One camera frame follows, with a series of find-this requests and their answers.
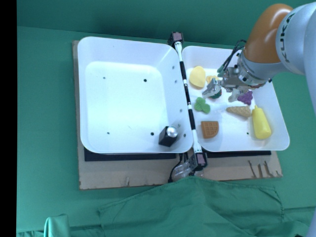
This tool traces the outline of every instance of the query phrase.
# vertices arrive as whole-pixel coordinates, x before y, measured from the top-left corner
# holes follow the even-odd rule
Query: robotic arm
[[[237,64],[228,67],[240,49]],[[229,101],[233,102],[249,89],[271,82],[281,72],[306,76],[316,115],[316,2],[296,9],[280,3],[268,7],[248,40],[240,40],[218,70],[223,79],[213,79],[203,96],[214,96],[223,87],[232,93]]]

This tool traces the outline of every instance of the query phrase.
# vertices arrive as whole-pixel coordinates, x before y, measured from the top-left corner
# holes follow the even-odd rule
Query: green cloth
[[[106,237],[295,237],[274,188],[187,177],[99,208]]]

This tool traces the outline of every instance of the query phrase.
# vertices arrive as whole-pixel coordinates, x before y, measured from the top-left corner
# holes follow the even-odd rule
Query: yellow bottle
[[[255,105],[252,110],[252,121],[255,135],[258,139],[266,139],[271,135],[271,128],[267,121],[266,115],[263,110]]]

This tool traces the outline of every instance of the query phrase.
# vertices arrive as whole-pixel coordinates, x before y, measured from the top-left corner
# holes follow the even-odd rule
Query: green clover-shaped object
[[[194,109],[197,111],[203,111],[208,114],[211,111],[211,107],[209,104],[205,102],[205,99],[202,97],[198,97],[196,103],[194,104]]]

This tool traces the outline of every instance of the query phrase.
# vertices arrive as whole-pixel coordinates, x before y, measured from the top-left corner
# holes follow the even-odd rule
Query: green wall
[[[315,0],[17,0],[26,27],[233,45],[247,39],[273,3],[298,7]]]

